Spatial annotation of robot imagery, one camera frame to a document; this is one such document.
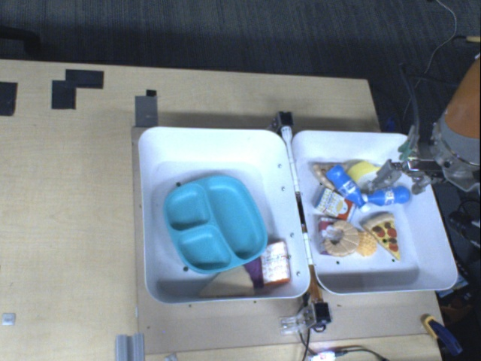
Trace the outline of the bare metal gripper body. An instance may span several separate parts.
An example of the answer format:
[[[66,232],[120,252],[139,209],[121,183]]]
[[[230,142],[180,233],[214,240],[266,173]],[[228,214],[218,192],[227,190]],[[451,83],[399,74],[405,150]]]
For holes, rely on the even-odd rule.
[[[475,175],[478,169],[472,170],[463,162],[410,157],[402,163],[402,170],[409,177],[422,174],[430,176],[431,185],[447,182],[466,193],[480,191],[480,179]]]

